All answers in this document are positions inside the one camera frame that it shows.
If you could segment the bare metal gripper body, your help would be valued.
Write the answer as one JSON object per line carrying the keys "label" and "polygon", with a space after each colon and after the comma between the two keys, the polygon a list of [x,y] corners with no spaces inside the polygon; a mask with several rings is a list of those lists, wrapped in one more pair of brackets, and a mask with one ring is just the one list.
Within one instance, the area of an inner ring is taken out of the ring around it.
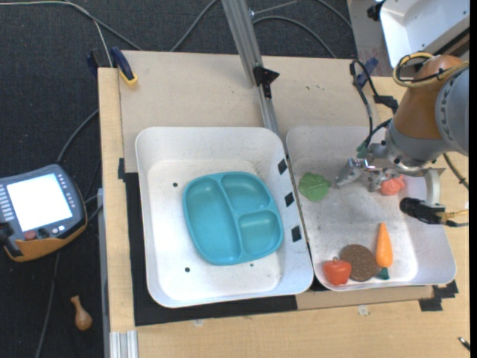
{"label": "bare metal gripper body", "polygon": [[357,148],[357,157],[366,160],[375,171],[418,176],[425,165],[425,148],[416,142],[371,143],[368,146],[362,143]]}

